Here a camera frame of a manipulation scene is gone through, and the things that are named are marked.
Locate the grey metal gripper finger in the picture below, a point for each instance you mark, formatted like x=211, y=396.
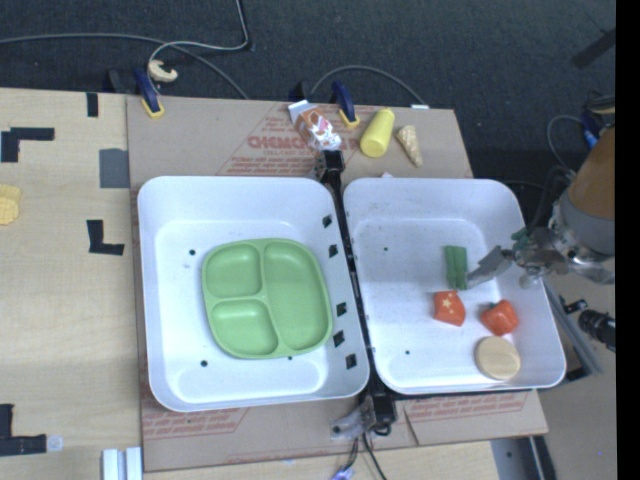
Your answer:
x=495, y=257
x=481, y=277

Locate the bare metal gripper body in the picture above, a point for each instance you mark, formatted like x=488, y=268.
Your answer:
x=542, y=255

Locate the green bean pods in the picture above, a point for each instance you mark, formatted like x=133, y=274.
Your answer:
x=456, y=265

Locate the orange bell pepper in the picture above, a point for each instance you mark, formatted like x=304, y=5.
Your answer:
x=500, y=318

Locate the white plastic tray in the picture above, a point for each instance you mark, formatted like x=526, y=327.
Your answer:
x=170, y=288
x=400, y=288

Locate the tan round biscuit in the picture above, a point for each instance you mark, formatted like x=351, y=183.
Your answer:
x=497, y=358

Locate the thin black rod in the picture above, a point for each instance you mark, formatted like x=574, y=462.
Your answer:
x=356, y=283

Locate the tan pizza slice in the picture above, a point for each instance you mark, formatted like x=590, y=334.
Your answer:
x=411, y=143

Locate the yellow bottle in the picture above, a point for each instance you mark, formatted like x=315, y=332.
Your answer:
x=377, y=133

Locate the green divided plate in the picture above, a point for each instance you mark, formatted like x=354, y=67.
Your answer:
x=295, y=293

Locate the orange and white carton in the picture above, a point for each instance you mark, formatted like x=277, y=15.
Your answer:
x=315, y=125

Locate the brown cardboard board red print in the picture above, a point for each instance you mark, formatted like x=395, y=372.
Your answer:
x=200, y=138

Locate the beige curved pastry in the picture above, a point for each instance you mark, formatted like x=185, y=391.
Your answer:
x=161, y=70

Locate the yellow corn cob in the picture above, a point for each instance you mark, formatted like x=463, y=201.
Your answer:
x=9, y=204

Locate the black cylinder on white bracket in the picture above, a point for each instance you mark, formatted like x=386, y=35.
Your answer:
x=597, y=324

